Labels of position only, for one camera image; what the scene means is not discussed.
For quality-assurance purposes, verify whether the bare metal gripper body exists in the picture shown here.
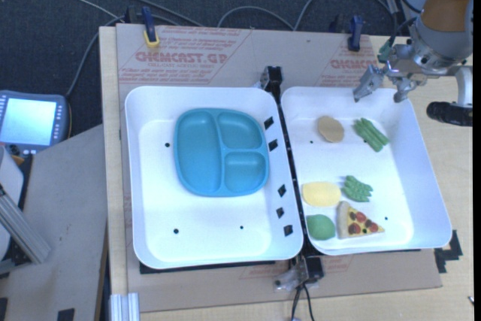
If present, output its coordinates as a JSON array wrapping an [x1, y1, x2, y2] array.
[[383, 43, 458, 86]]

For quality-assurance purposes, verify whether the green asparagus bundle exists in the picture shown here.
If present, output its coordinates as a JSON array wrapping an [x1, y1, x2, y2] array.
[[352, 117, 391, 153]]

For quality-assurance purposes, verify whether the tan oval biscuit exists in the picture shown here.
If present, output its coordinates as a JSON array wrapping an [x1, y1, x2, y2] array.
[[316, 115, 346, 144]]

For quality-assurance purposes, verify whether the green bean bundle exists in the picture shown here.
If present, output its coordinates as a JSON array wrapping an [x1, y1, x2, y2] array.
[[340, 174, 374, 204]]

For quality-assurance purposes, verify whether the white plastic tray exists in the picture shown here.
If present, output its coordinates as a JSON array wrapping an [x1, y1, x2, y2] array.
[[124, 85, 304, 270], [280, 86, 453, 256]]

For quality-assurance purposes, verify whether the thin black rod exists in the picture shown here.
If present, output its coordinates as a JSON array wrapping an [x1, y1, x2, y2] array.
[[271, 86, 312, 260]]

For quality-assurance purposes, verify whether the yellow oval slice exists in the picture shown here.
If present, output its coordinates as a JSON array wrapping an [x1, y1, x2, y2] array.
[[301, 181, 343, 207]]

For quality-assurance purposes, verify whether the brown cardboard board red print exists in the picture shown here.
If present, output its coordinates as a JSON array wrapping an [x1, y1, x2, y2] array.
[[115, 23, 443, 313]]

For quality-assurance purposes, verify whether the pizza slice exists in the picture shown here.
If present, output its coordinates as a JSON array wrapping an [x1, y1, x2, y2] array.
[[335, 200, 386, 241]]

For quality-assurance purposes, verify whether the green round toy food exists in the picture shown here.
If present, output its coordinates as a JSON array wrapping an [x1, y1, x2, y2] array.
[[305, 213, 337, 241]]

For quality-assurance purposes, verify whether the blue divided plate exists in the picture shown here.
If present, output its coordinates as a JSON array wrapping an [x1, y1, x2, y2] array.
[[174, 108, 270, 198]]

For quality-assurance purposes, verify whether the black cylinder on white bracket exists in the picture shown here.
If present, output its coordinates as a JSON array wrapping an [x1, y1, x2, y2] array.
[[426, 65, 474, 127]]

